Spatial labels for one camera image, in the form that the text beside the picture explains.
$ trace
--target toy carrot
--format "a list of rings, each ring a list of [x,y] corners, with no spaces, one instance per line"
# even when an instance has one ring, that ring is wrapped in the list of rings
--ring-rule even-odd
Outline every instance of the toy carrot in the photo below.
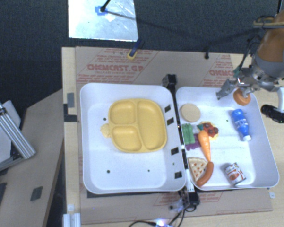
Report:
[[[208,133],[204,130],[200,131],[198,133],[198,140],[207,161],[211,161],[210,141]]]

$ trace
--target tin can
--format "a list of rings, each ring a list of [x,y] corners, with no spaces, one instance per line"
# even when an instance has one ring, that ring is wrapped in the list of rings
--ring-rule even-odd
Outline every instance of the tin can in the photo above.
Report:
[[[242,173],[240,167],[237,165],[237,163],[233,163],[232,165],[225,168],[225,172],[228,175],[230,181],[236,185],[238,183],[241,183],[243,180],[246,179],[244,173]]]

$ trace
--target yellow plate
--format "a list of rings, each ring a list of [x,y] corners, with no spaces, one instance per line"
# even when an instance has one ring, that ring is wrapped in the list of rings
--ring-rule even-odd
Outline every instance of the yellow plate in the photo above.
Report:
[[[151,152],[163,148],[167,131],[160,106],[147,99],[114,102],[108,113],[112,142],[125,152]]]

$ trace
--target sausage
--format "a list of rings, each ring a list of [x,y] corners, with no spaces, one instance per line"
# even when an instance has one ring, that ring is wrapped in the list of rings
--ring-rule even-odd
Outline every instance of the sausage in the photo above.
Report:
[[[205,174],[200,178],[198,179],[196,185],[198,187],[201,187],[202,185],[204,185],[206,182],[209,181],[210,177],[212,176],[212,173],[213,173],[213,168],[214,168],[214,164],[212,161],[209,161],[208,164],[207,164],[207,169],[205,171]]]

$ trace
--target bottle cap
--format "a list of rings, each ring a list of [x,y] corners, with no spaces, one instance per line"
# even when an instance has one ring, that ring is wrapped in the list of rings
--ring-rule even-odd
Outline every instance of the bottle cap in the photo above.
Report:
[[[242,139],[243,139],[243,141],[250,141],[251,140],[251,136],[250,135],[246,135]]]

